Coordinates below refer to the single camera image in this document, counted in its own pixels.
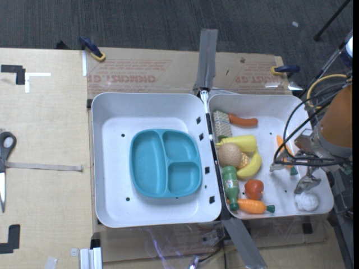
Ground white plastic tray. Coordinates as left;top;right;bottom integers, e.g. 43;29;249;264
208;93;335;220
91;92;223;229

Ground large orange carrot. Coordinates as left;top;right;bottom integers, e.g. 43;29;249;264
226;198;276;215

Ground green bottle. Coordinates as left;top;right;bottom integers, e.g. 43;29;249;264
221;165;240;211

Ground brown cardboard board red print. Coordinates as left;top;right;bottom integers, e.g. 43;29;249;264
85;47;329;263

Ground white garlic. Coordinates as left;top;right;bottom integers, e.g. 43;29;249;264
294;191;320;212

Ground grey handled scissors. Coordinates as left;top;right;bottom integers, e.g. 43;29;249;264
0;131;18;214

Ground orange sausage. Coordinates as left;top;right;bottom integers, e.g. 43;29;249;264
228;113;259;128

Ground tan ball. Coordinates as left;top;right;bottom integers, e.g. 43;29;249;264
217;142;243;168

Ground yellow banana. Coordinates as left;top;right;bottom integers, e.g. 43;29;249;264
236;149;263;180

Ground thin orange carrot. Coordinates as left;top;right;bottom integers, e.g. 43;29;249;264
276;134;299;177

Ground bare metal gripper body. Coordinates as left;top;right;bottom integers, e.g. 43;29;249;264
294;129;324;162

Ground yellow corn piece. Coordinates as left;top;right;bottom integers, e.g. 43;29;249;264
236;152;251;170

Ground red pepper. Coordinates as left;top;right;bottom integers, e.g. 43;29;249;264
243;179;265;201

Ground blue divided plate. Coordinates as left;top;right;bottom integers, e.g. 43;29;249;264
129;128;203;199

